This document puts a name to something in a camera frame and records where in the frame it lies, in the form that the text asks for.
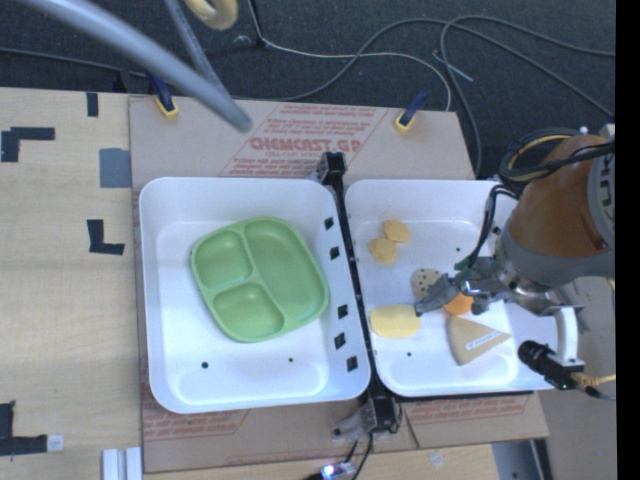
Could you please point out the white plastic tray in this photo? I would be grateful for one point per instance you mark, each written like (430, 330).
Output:
(430, 373)
(240, 378)

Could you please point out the brown spotted toy biscuit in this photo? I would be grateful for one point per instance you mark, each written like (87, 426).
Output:
(422, 282)

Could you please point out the brown cardboard board red print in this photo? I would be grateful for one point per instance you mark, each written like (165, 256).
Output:
(200, 143)

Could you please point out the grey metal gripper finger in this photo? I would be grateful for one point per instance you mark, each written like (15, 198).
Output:
(484, 302)
(437, 295)

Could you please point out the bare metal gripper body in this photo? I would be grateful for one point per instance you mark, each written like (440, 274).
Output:
(492, 275)

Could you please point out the orange toy carrot piece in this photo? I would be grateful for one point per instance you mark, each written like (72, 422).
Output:
(459, 305)

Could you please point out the black cylinder on white bracket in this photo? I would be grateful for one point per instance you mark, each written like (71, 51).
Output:
(542, 360)

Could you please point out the green divided plate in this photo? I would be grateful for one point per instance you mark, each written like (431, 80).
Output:
(265, 278)

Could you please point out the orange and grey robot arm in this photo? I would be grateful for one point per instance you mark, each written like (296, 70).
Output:
(555, 218)

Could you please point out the orange-yellow toy chip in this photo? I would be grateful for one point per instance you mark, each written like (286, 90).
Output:
(396, 231)
(383, 251)

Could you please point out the tan toy pizza slice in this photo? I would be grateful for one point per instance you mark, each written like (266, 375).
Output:
(467, 340)

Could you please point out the pale yellow toy food slice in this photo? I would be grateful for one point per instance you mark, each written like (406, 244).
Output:
(395, 322)

